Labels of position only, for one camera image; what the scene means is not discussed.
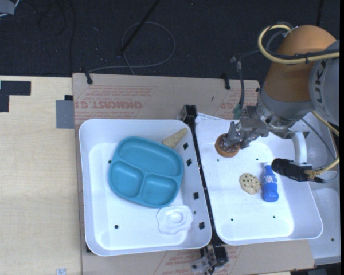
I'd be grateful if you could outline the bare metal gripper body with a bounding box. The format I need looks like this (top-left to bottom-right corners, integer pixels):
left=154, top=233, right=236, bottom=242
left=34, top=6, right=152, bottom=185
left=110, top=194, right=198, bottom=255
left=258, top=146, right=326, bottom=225
left=236, top=105, right=296, bottom=140

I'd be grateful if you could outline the brown doughnut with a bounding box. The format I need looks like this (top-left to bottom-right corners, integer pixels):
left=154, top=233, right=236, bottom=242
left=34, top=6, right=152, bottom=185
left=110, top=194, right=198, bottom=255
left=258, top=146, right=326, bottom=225
left=214, top=133, right=241, bottom=158

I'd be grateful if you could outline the beige biscuit with green dots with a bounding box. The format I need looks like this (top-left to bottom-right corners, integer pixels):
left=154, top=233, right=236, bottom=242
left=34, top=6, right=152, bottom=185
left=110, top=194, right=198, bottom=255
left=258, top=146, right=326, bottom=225
left=239, top=172, right=261, bottom=195

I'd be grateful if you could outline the blue bottle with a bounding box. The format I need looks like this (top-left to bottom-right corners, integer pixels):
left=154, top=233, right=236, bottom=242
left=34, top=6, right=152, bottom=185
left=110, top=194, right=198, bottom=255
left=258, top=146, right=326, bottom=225
left=261, top=162, right=279, bottom=203

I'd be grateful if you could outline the thin black rod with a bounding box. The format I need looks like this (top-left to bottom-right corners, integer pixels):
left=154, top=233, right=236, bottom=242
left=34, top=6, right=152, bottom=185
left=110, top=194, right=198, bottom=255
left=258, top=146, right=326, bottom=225
left=188, top=116, right=225, bottom=250

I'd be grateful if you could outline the beige ice cream cone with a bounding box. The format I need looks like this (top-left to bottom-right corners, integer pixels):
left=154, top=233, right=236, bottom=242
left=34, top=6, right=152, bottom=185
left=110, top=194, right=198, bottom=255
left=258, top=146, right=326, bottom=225
left=162, top=128, right=189, bottom=149

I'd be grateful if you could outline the white plastic tray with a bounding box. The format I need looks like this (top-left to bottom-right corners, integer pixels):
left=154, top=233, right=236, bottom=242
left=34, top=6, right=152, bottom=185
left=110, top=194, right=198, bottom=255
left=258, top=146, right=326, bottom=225
left=194, top=112, right=324, bottom=246
left=79, top=118, right=213, bottom=257

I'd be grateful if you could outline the brown cardboard board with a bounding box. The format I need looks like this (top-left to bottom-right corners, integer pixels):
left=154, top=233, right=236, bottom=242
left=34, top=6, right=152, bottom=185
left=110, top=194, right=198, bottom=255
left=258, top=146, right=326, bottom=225
left=72, top=72, right=316, bottom=275

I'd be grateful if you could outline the blue divided plate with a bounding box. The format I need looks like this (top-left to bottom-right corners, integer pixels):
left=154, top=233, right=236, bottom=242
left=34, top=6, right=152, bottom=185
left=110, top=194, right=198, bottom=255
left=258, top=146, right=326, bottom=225
left=108, top=136, right=185, bottom=209

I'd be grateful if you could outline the white fried egg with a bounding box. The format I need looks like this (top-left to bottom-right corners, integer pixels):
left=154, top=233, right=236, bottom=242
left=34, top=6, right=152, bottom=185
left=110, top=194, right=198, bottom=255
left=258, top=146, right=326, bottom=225
left=156, top=205, right=194, bottom=235

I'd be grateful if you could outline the black cylinder on white bracket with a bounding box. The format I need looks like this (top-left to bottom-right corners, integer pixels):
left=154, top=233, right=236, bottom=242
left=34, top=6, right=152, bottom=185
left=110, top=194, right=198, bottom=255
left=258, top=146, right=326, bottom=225
left=271, top=132, right=314, bottom=182

